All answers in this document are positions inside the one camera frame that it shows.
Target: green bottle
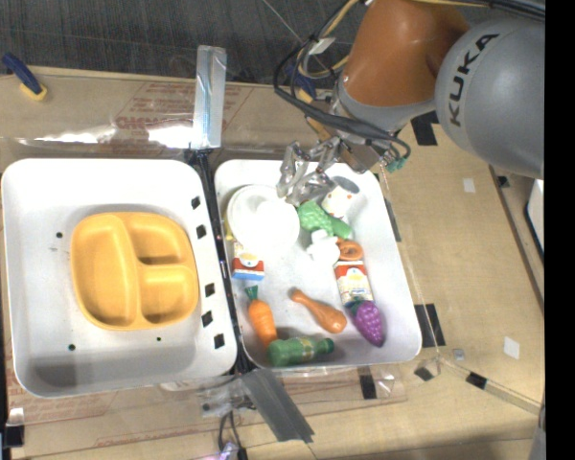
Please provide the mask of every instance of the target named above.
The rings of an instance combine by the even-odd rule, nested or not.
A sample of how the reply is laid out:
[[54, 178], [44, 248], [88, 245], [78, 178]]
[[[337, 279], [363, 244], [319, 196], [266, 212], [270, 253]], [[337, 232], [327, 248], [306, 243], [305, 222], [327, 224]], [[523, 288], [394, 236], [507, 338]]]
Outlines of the green bottle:
[[266, 355], [276, 367], [289, 366], [312, 361], [320, 355], [327, 355], [334, 350], [334, 342], [326, 337], [315, 341], [310, 337], [291, 337], [290, 339], [271, 342]]

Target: cable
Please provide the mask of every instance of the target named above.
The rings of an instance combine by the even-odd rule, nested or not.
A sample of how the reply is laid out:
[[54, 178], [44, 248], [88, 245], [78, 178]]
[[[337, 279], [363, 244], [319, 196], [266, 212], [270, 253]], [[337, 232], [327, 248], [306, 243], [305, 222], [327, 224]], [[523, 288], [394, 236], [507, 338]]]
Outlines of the cable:
[[[526, 0], [411, 0], [416, 2], [434, 4], [434, 5], [457, 5], [457, 6], [470, 6], [470, 7], [489, 7], [490, 9], [499, 9], [506, 12], [515, 13], [523, 17], [530, 17], [535, 20], [545, 20], [545, 8], [541, 4], [529, 2]], [[366, 4], [368, 0], [346, 0], [338, 11], [335, 11], [332, 16], [314, 33], [316, 40], [326, 38], [343, 20], [349, 10], [356, 4]], [[348, 57], [343, 57], [334, 66], [330, 67], [333, 70], [342, 69], [347, 63]], [[329, 76], [328, 69], [322, 72], [310, 72], [308, 70], [309, 58], [305, 57], [303, 66], [299, 71], [305, 77], [310, 79], [325, 79]]]
[[[315, 60], [321, 64], [319, 58], [316, 55], [311, 54], [312, 47], [320, 42], [321, 39], [327, 38], [331, 32], [336, 29], [338, 24], [345, 18], [349, 10], [356, 4], [367, 4], [370, 0], [346, 0], [336, 11], [334, 11], [331, 17], [324, 22], [324, 24], [318, 28], [316, 32], [310, 35], [310, 37], [305, 41], [301, 42], [300, 46], [292, 50], [287, 57], [285, 57], [281, 63], [275, 69], [273, 74], [273, 86], [274, 91], [282, 99], [288, 103], [299, 108], [305, 113], [306, 117], [314, 119], [315, 121], [325, 125], [327, 127], [332, 127], [340, 131], [345, 131], [347, 133], [352, 133], [356, 136], [365, 138], [370, 141], [382, 142], [383, 146], [388, 150], [388, 154], [396, 162], [396, 165], [403, 165], [404, 161], [409, 157], [411, 153], [411, 148], [406, 142], [397, 138], [397, 132], [390, 134], [377, 126], [371, 125], [369, 123], [363, 122], [361, 120], [353, 119], [351, 117], [335, 116], [323, 112], [322, 110], [314, 107], [313, 105], [306, 103], [305, 101], [299, 100], [295, 93], [295, 82], [297, 79], [297, 73], [310, 79], [325, 79], [330, 76], [334, 76], [337, 71], [340, 71], [347, 63], [348, 56], [343, 57], [333, 66], [324, 67], [323, 70], [318, 72], [312, 72], [309, 70], [309, 60], [310, 56], [313, 56]], [[522, 17], [528, 17], [534, 20], [542, 21], [545, 20], [545, 6], [537, 4], [534, 2], [524, 1], [524, 0], [411, 0], [416, 2], [422, 2], [432, 5], [457, 5], [457, 6], [469, 6], [469, 7], [487, 7], [490, 9], [499, 9], [506, 12], [510, 12]], [[289, 73], [289, 93], [283, 90], [279, 85], [279, 76], [284, 71], [287, 64], [295, 57], [295, 62], [293, 64], [293, 69]], [[405, 154], [401, 154], [396, 146], [400, 146], [405, 150]]]
[[219, 435], [218, 435], [219, 451], [223, 451], [223, 449], [225, 448], [225, 443], [223, 443], [223, 429], [226, 426], [226, 420], [228, 419], [229, 415], [230, 413], [224, 414], [223, 416], [221, 416], [221, 419], [219, 420]]
[[239, 446], [239, 448], [242, 448], [241, 438], [239, 437], [239, 433], [237, 432], [237, 428], [235, 427], [235, 424], [234, 424], [234, 409], [230, 410], [229, 416], [230, 416], [230, 426], [232, 427], [232, 432], [234, 433], [234, 438], [235, 438], [235, 440], [237, 440], [237, 445]]
[[300, 37], [300, 35], [298, 35], [298, 33], [296, 33], [296, 31], [294, 31], [294, 30], [289, 26], [289, 24], [288, 24], [288, 23], [286, 22], [286, 20], [281, 16], [281, 14], [278, 13], [278, 12], [275, 10], [275, 8], [268, 3], [267, 0], [262, 0], [262, 2], [277, 16], [277, 18], [281, 21], [281, 23], [282, 23], [284, 26], [286, 26], [286, 28], [294, 35], [294, 37], [296, 37], [296, 40], [297, 40], [298, 42], [302, 42], [302, 41], [303, 41], [302, 38]]

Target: cardboard surface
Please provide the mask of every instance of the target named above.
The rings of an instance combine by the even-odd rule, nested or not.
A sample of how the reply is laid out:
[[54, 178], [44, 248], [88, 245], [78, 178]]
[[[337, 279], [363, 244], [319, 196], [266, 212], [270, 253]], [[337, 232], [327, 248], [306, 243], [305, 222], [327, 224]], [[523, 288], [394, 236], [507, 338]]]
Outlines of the cardboard surface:
[[[108, 111], [132, 98], [136, 87], [131, 81], [141, 80], [35, 70], [67, 83], [60, 94], [63, 105], [49, 114], [50, 107], [41, 108], [49, 103], [17, 103], [16, 81], [0, 77], [0, 138], [60, 133], [64, 125], [77, 131], [103, 127], [110, 124]], [[104, 89], [107, 79], [111, 84]], [[187, 83], [165, 78], [144, 81]], [[99, 101], [94, 91], [100, 84], [106, 97], [116, 94], [119, 101], [111, 107]], [[103, 108], [93, 111], [89, 101]], [[214, 165], [230, 157], [280, 158], [294, 139], [303, 146], [315, 141], [302, 114], [282, 103], [269, 87], [229, 84], [226, 109], [225, 149], [217, 152]], [[464, 454], [492, 460], [514, 458], [516, 451], [523, 457], [524, 441], [535, 430], [535, 410], [545, 381], [538, 292], [489, 167], [459, 150], [438, 127], [435, 134], [438, 146], [419, 147], [406, 127], [401, 136], [413, 148], [409, 162], [401, 171], [378, 173], [402, 238], [399, 250], [414, 304], [434, 304], [446, 345], [424, 349], [416, 360], [397, 369], [374, 368], [381, 400], [362, 398], [357, 370], [331, 379], [285, 378], [287, 390], [315, 430], [314, 444], [310, 449], [298, 442], [277, 444], [268, 426], [252, 412], [238, 426], [250, 458], [290, 458], [290, 454], [312, 458], [313, 453], [317, 458], [361, 454], [375, 458], [383, 452], [399, 458], [405, 451], [413, 458], [418, 457], [414, 452], [421, 452], [430, 455], [426, 458]], [[31, 153], [11, 146], [11, 140], [0, 143], [2, 167], [17, 155]], [[5, 292], [1, 236], [0, 243]], [[4, 302], [10, 357], [6, 298]], [[505, 337], [519, 344], [519, 359], [504, 353]], [[463, 359], [458, 362], [455, 356]], [[24, 409], [27, 425], [26, 445], [13, 450], [14, 458], [200, 458], [217, 453], [219, 419], [202, 417], [193, 393], [195, 383], [186, 383], [185, 391], [178, 393], [146, 387], [42, 400], [21, 388], [9, 359], [7, 364], [9, 404]], [[472, 374], [483, 379], [483, 388], [468, 381]], [[473, 447], [459, 447], [466, 444]], [[508, 448], [509, 444], [517, 448]], [[384, 453], [383, 458], [394, 457]]]

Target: yellow divided tray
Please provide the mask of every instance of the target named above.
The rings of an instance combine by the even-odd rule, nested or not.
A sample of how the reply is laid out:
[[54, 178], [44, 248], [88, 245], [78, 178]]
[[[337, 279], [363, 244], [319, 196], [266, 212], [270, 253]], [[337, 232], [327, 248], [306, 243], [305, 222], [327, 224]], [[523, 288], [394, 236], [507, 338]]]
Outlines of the yellow divided tray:
[[187, 318], [198, 302], [196, 261], [175, 221], [114, 212], [83, 219], [71, 240], [80, 309], [116, 331], [153, 329]]

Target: green toy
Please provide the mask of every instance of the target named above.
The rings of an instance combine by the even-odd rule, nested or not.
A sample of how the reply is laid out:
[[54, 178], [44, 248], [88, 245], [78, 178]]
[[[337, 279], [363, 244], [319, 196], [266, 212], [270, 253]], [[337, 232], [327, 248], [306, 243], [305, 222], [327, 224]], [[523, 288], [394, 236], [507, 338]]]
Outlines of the green toy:
[[334, 341], [328, 337], [319, 341], [310, 337], [292, 337], [271, 342], [266, 355], [273, 366], [280, 367], [313, 361], [332, 351], [334, 351]]
[[297, 212], [298, 218], [300, 219], [300, 226], [305, 230], [314, 232], [315, 230], [324, 229], [331, 237], [337, 236], [341, 239], [349, 239], [352, 235], [352, 227], [342, 219], [332, 217], [326, 213], [324, 209], [313, 200], [301, 204]]

